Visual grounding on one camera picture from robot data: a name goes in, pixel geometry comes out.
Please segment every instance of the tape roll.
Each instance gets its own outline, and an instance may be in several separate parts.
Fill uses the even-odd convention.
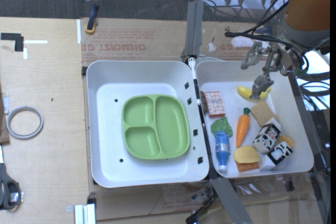
[[[21,111],[32,111],[34,112],[38,117],[39,117],[39,120],[40,120],[40,124],[39,124],[39,127],[33,131],[32,133],[30,134],[27,134],[27,135],[21,135],[21,134],[17,134],[15,133],[12,128],[10,127],[11,125],[11,120],[12,118],[19,112]],[[42,117],[42,114],[41,112],[32,107],[32,106],[19,106],[18,108],[15,108],[14,110],[12,110],[9,114],[8,114],[8,118],[7,118],[7,128],[8,128],[8,131],[10,133],[11,136],[17,138],[17,139],[30,139],[34,136],[36,136],[41,130],[42,130],[42,127],[43,127],[43,117]]]

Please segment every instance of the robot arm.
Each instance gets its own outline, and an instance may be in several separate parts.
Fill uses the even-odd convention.
[[[253,36],[254,39],[269,40],[267,49],[262,49],[260,42],[255,42],[248,52],[241,68],[247,69],[268,55],[262,74],[254,81],[252,99],[260,99],[274,82],[270,72],[280,71],[284,76],[290,72],[295,75],[303,70],[305,53],[319,50],[323,55],[330,48],[330,0],[290,0],[281,20],[273,29],[272,37]]]

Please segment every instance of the green plate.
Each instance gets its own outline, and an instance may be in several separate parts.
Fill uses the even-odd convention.
[[[170,95],[140,95],[127,100],[122,128],[126,148],[137,158],[175,158],[190,145],[184,107]]]

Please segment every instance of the toy water bottle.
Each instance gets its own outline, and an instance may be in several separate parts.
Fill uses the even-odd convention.
[[[218,170],[225,173],[227,171],[226,160],[230,155],[229,135],[223,131],[216,132],[216,156],[219,160]]]

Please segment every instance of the milk carton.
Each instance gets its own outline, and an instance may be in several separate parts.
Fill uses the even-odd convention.
[[[280,124],[274,118],[271,118],[254,138],[252,146],[260,153],[266,154],[272,150],[280,133]]]
[[[260,170],[272,170],[281,161],[292,154],[293,150],[286,141],[282,141],[267,155],[263,156],[260,160]]]

